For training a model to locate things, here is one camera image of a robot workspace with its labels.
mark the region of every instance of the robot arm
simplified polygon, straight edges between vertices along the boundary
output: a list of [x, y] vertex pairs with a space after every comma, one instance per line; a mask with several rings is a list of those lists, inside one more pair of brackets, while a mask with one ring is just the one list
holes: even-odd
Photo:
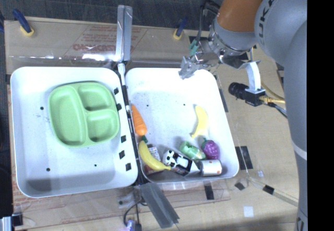
[[238, 56], [259, 44], [284, 67], [285, 105], [299, 173], [300, 197], [295, 230], [308, 230], [306, 46], [307, 0], [224, 0], [210, 26], [208, 40], [193, 41], [190, 56], [181, 63], [180, 77], [197, 69], [227, 64], [246, 68], [255, 98], [259, 89], [257, 65]]

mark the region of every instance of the yellow banana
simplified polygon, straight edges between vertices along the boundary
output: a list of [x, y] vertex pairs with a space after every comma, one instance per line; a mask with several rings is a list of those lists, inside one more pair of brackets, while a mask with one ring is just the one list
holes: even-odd
[[192, 134], [192, 138], [195, 138], [198, 135], [202, 135], [207, 130], [209, 122], [208, 115], [202, 107], [196, 105], [195, 112], [197, 115], [197, 127], [195, 132]]
[[156, 158], [154, 158], [150, 151], [148, 150], [148, 147], [146, 143], [141, 140], [138, 145], [138, 151], [141, 159], [153, 170], [170, 170], [170, 166], [164, 165], [162, 162], [158, 161]]

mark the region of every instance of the small bottle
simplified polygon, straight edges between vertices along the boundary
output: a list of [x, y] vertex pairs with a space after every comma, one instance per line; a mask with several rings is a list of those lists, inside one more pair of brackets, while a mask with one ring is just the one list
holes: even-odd
[[203, 177], [221, 175], [223, 170], [220, 160], [198, 161], [197, 166], [200, 169], [200, 175]]
[[[145, 142], [145, 144], [148, 143], [148, 140], [147, 140], [146, 136], [142, 136], [141, 139], [142, 139], [142, 141]], [[152, 144], [147, 144], [147, 147], [148, 147], [148, 148], [150, 148], [150, 147], [152, 147], [152, 146], [153, 146]]]
[[191, 160], [204, 160], [205, 154], [199, 148], [191, 145], [189, 142], [184, 141], [180, 146], [180, 151]]

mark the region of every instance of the black cable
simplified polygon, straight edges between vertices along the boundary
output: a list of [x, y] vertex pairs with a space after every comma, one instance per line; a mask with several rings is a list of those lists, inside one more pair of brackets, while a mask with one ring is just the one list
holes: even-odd
[[138, 203], [136, 203], [136, 211], [137, 211], [137, 224], [140, 224], [140, 222], [139, 222], [139, 212], [138, 212]]
[[278, 106], [277, 104], [275, 104], [273, 102], [268, 102], [268, 103], [266, 103], [266, 105], [268, 105], [269, 107], [273, 107], [273, 108], [277, 109], [285, 118], [288, 118], [287, 114], [285, 112], [283, 112], [283, 109], [280, 106]]
[[126, 221], [126, 215], [129, 213], [129, 211], [136, 205], [138, 205], [140, 201], [136, 202], [135, 204], [133, 204], [129, 209], [127, 209], [127, 211], [124, 213], [123, 216], [123, 223], [125, 224], [125, 226], [127, 226], [127, 221]]
[[213, 14], [217, 14], [219, 11], [220, 6], [215, 3], [212, 0], [202, 0], [201, 5], [200, 5], [200, 14], [199, 14], [199, 28], [198, 28], [198, 32], [196, 35], [196, 46], [198, 46], [199, 40], [200, 40], [200, 36], [202, 33], [202, 28], [203, 28], [203, 23], [205, 21], [205, 12], [209, 11]]

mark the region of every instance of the green toy object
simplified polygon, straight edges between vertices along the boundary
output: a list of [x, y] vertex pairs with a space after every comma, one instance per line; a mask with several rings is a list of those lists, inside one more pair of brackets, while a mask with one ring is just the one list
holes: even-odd
[[205, 154], [199, 148], [191, 145], [189, 142], [184, 141], [180, 145], [180, 151], [185, 154], [191, 160], [204, 160]]
[[78, 82], [55, 88], [48, 100], [50, 123], [66, 147], [86, 147], [114, 138], [120, 129], [115, 99], [98, 82]]

